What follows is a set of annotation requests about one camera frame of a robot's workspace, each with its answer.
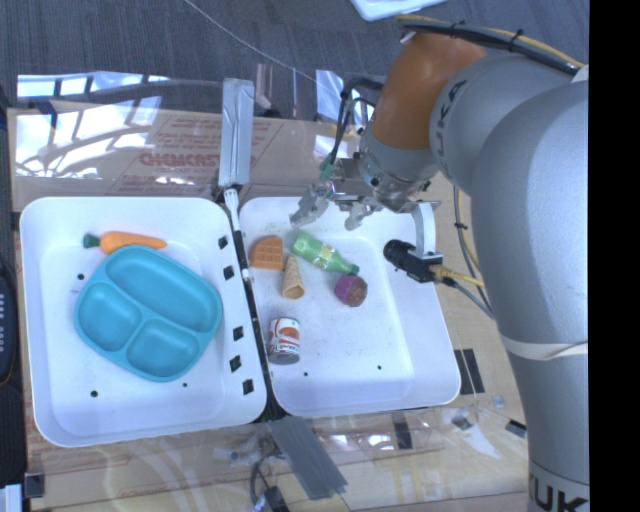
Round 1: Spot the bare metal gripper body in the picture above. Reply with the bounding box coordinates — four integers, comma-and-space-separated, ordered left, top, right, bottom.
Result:
323, 157, 432, 212

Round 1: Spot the green bottle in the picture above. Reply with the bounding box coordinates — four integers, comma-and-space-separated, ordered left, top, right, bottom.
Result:
291, 231, 361, 276

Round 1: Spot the orange waffle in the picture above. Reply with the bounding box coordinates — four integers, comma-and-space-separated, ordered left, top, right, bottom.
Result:
248, 235, 285, 273

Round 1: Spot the tan ice cream cone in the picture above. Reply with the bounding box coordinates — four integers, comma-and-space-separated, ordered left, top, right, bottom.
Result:
281, 254, 307, 301

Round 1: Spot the purple and brown cupcake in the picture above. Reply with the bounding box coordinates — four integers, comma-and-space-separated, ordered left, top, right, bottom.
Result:
333, 273, 370, 309

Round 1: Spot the thin black and white rod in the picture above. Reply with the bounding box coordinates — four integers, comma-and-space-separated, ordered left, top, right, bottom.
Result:
222, 187, 277, 419

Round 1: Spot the white and orange can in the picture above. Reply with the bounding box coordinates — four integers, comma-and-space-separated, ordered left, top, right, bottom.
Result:
267, 316, 302, 366

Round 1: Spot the white plastic tray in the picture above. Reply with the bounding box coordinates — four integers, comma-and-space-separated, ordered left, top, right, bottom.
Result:
18, 195, 268, 449
238, 195, 462, 419

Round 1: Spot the brown cardboard board, red print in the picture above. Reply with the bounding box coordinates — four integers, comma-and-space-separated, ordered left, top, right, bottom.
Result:
7, 99, 532, 512

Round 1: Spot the orange carrot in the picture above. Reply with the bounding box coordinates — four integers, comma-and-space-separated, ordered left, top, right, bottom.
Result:
82, 230, 169, 256

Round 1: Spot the blue divided plate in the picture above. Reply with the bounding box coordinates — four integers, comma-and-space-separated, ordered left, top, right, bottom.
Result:
73, 244, 225, 384

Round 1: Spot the black cylinder on white bracket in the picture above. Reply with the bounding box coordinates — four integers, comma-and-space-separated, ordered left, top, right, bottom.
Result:
382, 199, 445, 285

